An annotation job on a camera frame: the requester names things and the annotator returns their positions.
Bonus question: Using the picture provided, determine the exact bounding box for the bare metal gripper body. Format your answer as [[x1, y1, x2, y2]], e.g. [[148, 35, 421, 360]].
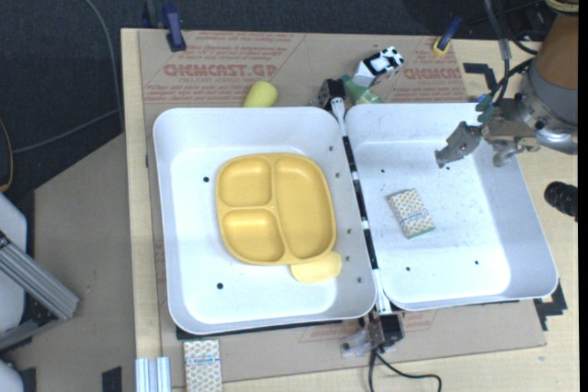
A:
[[480, 97, 580, 156]]

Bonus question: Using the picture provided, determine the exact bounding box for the yellow patterned packet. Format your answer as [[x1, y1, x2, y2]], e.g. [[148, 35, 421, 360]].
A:
[[183, 338, 224, 392], [386, 187, 436, 241]]

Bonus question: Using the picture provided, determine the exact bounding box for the green plastic bottle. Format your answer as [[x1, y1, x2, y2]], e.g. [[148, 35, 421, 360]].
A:
[[341, 73, 384, 106]]

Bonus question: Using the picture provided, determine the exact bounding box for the thin black and white rod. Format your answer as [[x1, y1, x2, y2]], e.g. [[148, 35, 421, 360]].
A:
[[331, 97, 392, 314]]

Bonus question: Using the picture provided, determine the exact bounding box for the white plastic tray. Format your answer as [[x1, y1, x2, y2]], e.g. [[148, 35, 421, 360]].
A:
[[344, 101, 560, 312], [152, 106, 379, 335]]

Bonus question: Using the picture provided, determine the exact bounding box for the black and white carton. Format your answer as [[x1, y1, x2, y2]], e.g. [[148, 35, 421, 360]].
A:
[[352, 45, 407, 89]]

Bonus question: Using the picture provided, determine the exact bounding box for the yellow divided plate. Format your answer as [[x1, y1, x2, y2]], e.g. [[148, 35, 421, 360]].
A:
[[214, 151, 338, 267]]

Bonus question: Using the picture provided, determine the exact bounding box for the pale yellow flat slice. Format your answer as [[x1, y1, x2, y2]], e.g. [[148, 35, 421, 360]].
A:
[[289, 251, 344, 286]]

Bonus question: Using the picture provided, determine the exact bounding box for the yellow rounded block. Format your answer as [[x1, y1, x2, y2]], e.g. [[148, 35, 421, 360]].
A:
[[243, 80, 279, 109]]

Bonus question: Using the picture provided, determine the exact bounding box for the brown cardboard board red print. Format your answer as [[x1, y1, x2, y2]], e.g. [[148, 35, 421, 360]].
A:
[[137, 29, 548, 385]]

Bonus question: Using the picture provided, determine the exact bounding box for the black cylinder on white bracket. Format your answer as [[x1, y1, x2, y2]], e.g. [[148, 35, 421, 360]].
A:
[[543, 180, 580, 222]]

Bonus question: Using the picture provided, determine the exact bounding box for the black block with thin wires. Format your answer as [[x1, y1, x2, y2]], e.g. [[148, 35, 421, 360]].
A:
[[315, 78, 347, 110], [366, 311, 406, 353]]

